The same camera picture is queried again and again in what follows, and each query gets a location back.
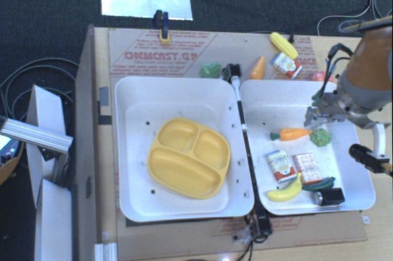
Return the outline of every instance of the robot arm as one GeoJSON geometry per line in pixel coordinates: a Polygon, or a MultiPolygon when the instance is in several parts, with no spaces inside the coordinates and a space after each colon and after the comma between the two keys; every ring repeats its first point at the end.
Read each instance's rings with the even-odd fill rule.
{"type": "Polygon", "coordinates": [[[388,24],[386,19],[383,22],[377,20],[371,25],[366,24],[368,31],[354,53],[341,44],[331,49],[324,85],[313,96],[314,103],[307,109],[304,126],[312,129],[325,122],[349,120],[361,129],[373,130],[373,151],[355,144],[349,153],[369,170],[391,175],[391,166],[386,164],[389,158],[383,155],[386,146],[384,128],[389,124],[368,118],[369,113],[392,101],[392,18],[388,24]],[[334,70],[334,64],[330,67],[331,62],[339,50],[348,54],[349,63],[338,80],[337,89],[325,93],[325,85],[334,70]]]}

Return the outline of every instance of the yellow divided plate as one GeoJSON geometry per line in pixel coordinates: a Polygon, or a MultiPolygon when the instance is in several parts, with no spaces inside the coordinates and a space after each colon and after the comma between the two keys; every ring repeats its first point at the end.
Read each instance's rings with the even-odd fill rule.
{"type": "Polygon", "coordinates": [[[217,193],[229,163],[227,140],[209,127],[184,118],[164,123],[147,157],[147,169],[157,182],[196,199],[217,193]]]}

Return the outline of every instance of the small box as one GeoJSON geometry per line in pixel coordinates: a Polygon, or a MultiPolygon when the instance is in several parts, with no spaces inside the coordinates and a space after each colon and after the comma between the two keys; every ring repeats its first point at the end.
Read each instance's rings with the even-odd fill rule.
{"type": "Polygon", "coordinates": [[[274,58],[272,65],[291,80],[296,78],[302,69],[302,66],[299,63],[292,60],[282,52],[279,53],[276,58],[274,58]]]}
{"type": "Polygon", "coordinates": [[[312,153],[294,155],[296,169],[302,173],[302,183],[314,184],[322,180],[312,153]]]}
{"type": "Polygon", "coordinates": [[[296,177],[295,169],[284,150],[269,154],[267,160],[278,183],[296,177]]]}

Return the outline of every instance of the toy carrot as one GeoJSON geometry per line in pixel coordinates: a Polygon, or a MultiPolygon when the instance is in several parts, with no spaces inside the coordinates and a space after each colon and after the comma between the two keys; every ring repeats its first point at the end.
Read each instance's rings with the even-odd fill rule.
{"type": "Polygon", "coordinates": [[[270,133],[270,139],[272,139],[273,141],[275,139],[280,139],[282,141],[290,141],[311,134],[312,132],[312,130],[306,130],[304,128],[283,128],[280,129],[278,133],[270,133]]]}
{"type": "Polygon", "coordinates": [[[265,71],[265,56],[260,57],[250,73],[251,80],[262,80],[265,71]]]}

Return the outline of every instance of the blue and yellow clamp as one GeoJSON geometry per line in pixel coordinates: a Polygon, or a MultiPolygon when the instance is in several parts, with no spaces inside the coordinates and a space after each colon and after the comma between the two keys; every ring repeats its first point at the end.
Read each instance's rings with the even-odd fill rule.
{"type": "Polygon", "coordinates": [[[160,42],[169,42],[169,15],[167,12],[157,10],[153,18],[153,28],[160,30],[160,42]]]}

